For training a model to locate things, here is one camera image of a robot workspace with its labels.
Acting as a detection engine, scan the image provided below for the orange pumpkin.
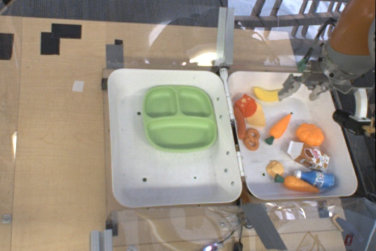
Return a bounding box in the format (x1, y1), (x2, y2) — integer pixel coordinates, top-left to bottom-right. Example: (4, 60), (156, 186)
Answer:
(296, 122), (325, 147)

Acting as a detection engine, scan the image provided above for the white and brown carton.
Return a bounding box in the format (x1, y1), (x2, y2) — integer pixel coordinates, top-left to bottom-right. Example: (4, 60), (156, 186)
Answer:
(286, 140), (331, 173)

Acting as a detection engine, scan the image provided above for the thin black and white rod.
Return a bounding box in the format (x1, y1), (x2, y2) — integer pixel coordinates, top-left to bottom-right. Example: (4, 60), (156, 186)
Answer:
(219, 67), (246, 179)

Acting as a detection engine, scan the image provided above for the red sausage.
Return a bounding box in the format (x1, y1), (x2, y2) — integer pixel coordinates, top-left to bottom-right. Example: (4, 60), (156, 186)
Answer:
(233, 107), (247, 140)

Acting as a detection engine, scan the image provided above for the orange carrot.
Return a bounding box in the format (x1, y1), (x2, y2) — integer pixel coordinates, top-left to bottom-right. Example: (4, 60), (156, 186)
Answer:
(273, 173), (321, 194)
(264, 112), (293, 146)

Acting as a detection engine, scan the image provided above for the yellow orange pizza slice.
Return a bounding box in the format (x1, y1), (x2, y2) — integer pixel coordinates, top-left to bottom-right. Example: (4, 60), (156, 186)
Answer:
(246, 102), (267, 128)

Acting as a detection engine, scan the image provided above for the brown pretzel biscuit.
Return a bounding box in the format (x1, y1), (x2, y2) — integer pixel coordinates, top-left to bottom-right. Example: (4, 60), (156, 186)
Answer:
(243, 128), (261, 152)

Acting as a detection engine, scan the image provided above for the tan bread roll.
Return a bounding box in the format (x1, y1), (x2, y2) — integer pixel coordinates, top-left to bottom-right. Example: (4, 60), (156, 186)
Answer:
(265, 159), (286, 178)

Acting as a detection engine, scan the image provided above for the black cylinder on white bracket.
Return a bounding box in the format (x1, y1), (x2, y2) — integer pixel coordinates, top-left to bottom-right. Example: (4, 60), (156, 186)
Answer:
(332, 87), (372, 135)

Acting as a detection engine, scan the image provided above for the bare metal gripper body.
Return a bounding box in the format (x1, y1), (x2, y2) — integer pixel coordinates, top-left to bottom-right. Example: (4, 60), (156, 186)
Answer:
(298, 61), (367, 95)

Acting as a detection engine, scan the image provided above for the white plastic tray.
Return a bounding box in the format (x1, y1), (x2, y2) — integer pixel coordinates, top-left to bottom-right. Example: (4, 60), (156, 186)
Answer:
(106, 68), (244, 209)
(227, 70), (359, 202)

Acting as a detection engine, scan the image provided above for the blue bottle with white cap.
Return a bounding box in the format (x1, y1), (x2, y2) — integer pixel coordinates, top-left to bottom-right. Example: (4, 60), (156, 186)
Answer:
(293, 170), (337, 190)

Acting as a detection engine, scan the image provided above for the yellow banana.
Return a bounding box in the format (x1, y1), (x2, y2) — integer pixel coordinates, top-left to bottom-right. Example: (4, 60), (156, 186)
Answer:
(253, 86), (282, 103)

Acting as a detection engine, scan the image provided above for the green divided plate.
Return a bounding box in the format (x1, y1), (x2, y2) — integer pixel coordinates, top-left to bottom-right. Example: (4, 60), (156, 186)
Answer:
(142, 84), (219, 153)

